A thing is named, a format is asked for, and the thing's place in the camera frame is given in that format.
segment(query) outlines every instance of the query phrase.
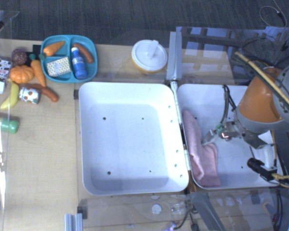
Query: carrot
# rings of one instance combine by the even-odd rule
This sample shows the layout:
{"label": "carrot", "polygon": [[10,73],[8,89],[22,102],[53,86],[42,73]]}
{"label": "carrot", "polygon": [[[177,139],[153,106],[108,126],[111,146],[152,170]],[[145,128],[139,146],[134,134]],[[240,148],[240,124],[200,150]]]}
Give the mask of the carrot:
{"label": "carrot", "polygon": [[38,79],[38,82],[43,86],[46,87],[46,80],[45,75],[42,70],[42,65],[40,64],[39,60],[35,59],[35,54],[30,54],[29,58],[31,59],[30,66],[33,69],[35,77]]}
{"label": "carrot", "polygon": [[86,48],[84,48],[81,44],[74,43],[73,47],[77,47],[79,49],[79,52],[86,58],[89,64],[93,63],[94,59],[91,56],[90,52]]}
{"label": "carrot", "polygon": [[43,53],[46,56],[53,56],[64,44],[65,44],[65,41],[63,40],[63,41],[59,41],[59,42],[55,42],[53,44],[47,45],[43,49]]}
{"label": "carrot", "polygon": [[30,87],[41,90],[42,94],[48,97],[54,103],[59,100],[58,96],[47,87],[43,87],[39,84],[30,84]]}

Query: wooden table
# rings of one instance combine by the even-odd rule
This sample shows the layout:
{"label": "wooden table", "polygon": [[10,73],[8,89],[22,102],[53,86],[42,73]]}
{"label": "wooden table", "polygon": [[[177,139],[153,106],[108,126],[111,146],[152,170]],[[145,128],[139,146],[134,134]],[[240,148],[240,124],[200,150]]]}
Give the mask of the wooden table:
{"label": "wooden table", "polygon": [[[33,44],[41,42],[0,39],[0,56],[9,58],[14,49],[32,51]],[[130,46],[96,45],[96,50],[99,64],[94,81],[164,82],[166,70],[146,76],[132,67]],[[231,72],[222,77],[233,83]],[[171,207],[184,201],[184,196],[89,195],[81,181],[79,110],[74,100],[79,85],[47,80],[47,86],[58,94],[59,101],[52,103],[43,96],[38,105],[18,102],[10,115],[20,120],[19,131],[2,136],[8,149],[5,231],[61,231],[64,215],[75,214],[81,201],[96,210],[93,220],[84,220],[85,226],[96,228],[86,230],[125,230],[131,223],[137,224],[137,230],[160,230],[164,221],[183,218],[184,213],[172,215]],[[0,103],[8,93],[0,95]],[[156,202],[163,208],[162,215],[152,213]]]}

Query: brown round toy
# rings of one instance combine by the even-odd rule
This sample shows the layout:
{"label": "brown round toy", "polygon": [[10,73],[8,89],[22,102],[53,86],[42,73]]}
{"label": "brown round toy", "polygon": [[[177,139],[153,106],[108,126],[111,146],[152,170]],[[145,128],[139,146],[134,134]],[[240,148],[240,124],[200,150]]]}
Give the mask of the brown round toy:
{"label": "brown round toy", "polygon": [[27,61],[28,57],[25,51],[16,49],[12,52],[12,62],[16,65],[23,65]]}

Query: sausage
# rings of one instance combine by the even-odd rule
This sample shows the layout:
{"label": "sausage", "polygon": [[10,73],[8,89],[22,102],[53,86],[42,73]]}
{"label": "sausage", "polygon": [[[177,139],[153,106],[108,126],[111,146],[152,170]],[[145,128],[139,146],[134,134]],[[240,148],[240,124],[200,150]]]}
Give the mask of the sausage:
{"label": "sausage", "polygon": [[41,90],[42,94],[48,97],[54,103],[59,100],[58,96],[47,87],[43,87],[40,84],[31,84],[30,87]]}
{"label": "sausage", "polygon": [[74,43],[73,47],[77,47],[79,49],[79,52],[86,58],[89,64],[93,63],[94,59],[86,48],[77,43]]}

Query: yellow banana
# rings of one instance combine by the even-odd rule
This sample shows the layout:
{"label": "yellow banana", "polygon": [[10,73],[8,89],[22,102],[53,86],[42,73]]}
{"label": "yellow banana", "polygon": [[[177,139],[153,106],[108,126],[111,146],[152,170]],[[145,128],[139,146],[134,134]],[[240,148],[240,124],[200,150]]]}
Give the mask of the yellow banana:
{"label": "yellow banana", "polygon": [[12,108],[15,106],[15,104],[18,101],[18,92],[19,92],[19,87],[16,83],[11,81],[11,93],[10,96],[1,104],[0,109],[1,110],[7,110],[9,106]]}

